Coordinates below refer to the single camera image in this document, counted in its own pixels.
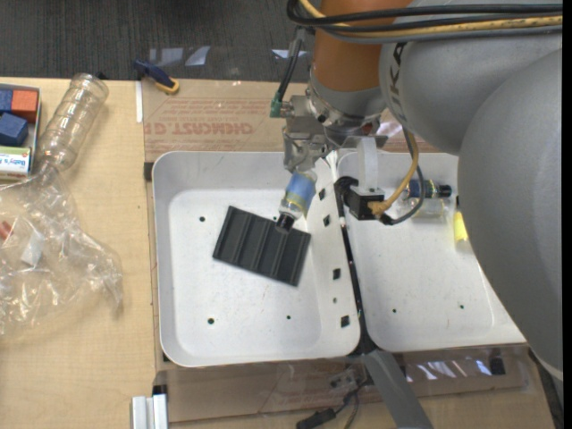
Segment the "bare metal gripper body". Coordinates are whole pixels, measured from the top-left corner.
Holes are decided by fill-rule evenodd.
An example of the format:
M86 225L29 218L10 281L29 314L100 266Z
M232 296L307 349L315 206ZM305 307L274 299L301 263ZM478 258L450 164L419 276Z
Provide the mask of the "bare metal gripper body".
M297 95L284 101L282 118L286 156L326 156L337 148L356 147L361 138L373 138L378 148L387 142L380 131L380 112L347 113L316 95Z

